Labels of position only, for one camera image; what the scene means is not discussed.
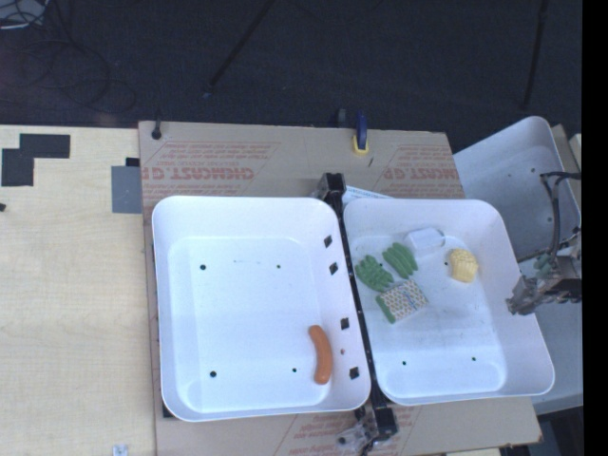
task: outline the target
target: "cardboard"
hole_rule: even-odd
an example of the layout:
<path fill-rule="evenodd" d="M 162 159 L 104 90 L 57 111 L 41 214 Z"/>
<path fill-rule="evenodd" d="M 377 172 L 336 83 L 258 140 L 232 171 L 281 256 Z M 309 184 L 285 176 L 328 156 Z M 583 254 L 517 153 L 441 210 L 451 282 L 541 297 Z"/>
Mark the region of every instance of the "cardboard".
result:
<path fill-rule="evenodd" d="M 359 156 L 352 151 L 354 131 L 344 128 L 163 122 L 155 140 L 154 127 L 139 124 L 158 454 L 354 454 L 337 446 L 335 437 L 356 422 L 350 411 L 197 424 L 163 416 L 151 213 L 172 195 L 310 196 L 326 172 L 344 174 L 348 186 L 396 198 L 462 198 L 447 136 L 369 130 L 370 152 Z M 393 410 L 400 430 L 373 454 L 431 454 L 528 444 L 541 437 L 527 397 Z"/>

